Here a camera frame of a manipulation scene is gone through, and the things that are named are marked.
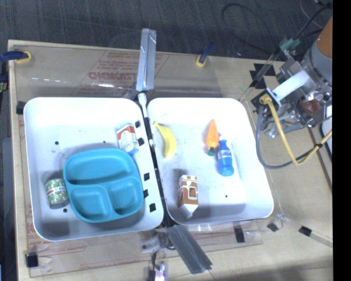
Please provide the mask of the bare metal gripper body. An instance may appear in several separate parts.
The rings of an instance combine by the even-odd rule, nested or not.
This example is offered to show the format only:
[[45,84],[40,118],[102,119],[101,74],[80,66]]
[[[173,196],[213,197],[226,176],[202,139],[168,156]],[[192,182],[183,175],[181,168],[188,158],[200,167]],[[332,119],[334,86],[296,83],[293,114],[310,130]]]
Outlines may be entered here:
[[311,62],[298,62],[290,57],[277,74],[276,102],[289,104],[301,122],[309,122],[314,110],[332,105],[332,84],[323,77]]

